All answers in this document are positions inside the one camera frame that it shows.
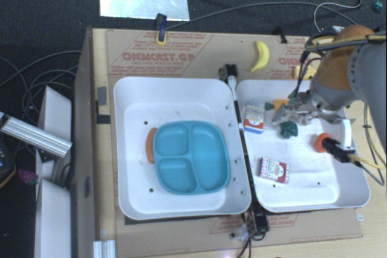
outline toy banana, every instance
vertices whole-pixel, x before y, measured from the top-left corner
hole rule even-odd
[[[256,42],[256,48],[258,50],[258,60],[255,64],[255,66],[253,68],[251,68],[251,72],[265,68],[267,63],[268,63],[269,57],[270,57],[268,47],[262,41]]]

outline cardboard box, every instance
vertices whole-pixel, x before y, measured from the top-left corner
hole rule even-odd
[[[241,215],[160,221],[131,221],[117,202],[117,158],[111,131],[112,86],[124,76],[217,77],[225,63],[236,63],[238,80],[292,79],[305,37],[248,34],[169,33],[155,44],[154,31],[88,29],[76,80],[76,239],[79,257],[91,257],[93,240],[115,239],[117,257],[145,257],[241,248],[231,237]],[[266,68],[254,73],[255,42],[270,49]],[[362,236],[354,209],[273,214],[270,231],[253,246],[314,242]]]

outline blue clip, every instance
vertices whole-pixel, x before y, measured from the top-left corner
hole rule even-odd
[[[155,29],[158,30],[156,43],[158,45],[164,45],[167,42],[167,16],[163,14],[158,14],[155,20]]]

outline blue plate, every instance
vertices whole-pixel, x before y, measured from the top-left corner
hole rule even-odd
[[[203,121],[162,125],[153,139],[158,181],[181,195],[212,193],[227,185],[230,164],[220,130]]]

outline black floor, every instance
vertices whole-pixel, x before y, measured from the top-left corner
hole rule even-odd
[[[356,5],[357,0],[188,0],[191,19],[199,16],[256,2],[336,2]],[[372,10],[376,0],[363,0],[360,9],[350,10],[331,7],[347,15],[358,24],[369,28],[386,26],[386,9],[380,13]],[[386,0],[379,0],[384,6]],[[286,34],[309,36],[317,32],[313,24],[314,7],[310,5],[266,5],[250,7],[202,21],[187,24],[179,30],[204,32],[261,33],[270,34],[281,26]],[[320,10],[317,20],[324,30],[331,26],[346,26],[350,22],[335,13]],[[0,0],[0,56],[18,69],[41,57],[61,51],[82,48],[86,27],[152,29],[154,21],[136,19],[102,18],[99,16],[99,0]],[[23,72],[30,85],[40,73],[50,69],[70,69],[77,65],[78,54],[52,57]],[[22,98],[25,89],[19,77],[2,85],[15,73],[4,59],[0,59],[0,111],[22,118]],[[48,75],[42,80],[51,79]],[[72,85],[73,78],[66,75],[62,83]],[[54,86],[71,97],[71,91]],[[37,113],[31,111],[32,120]],[[4,137],[12,151],[17,141]],[[25,149],[18,152],[16,164],[19,169],[34,170],[34,158]],[[33,257],[34,243],[34,187],[21,183],[14,177],[0,189],[0,257]]]

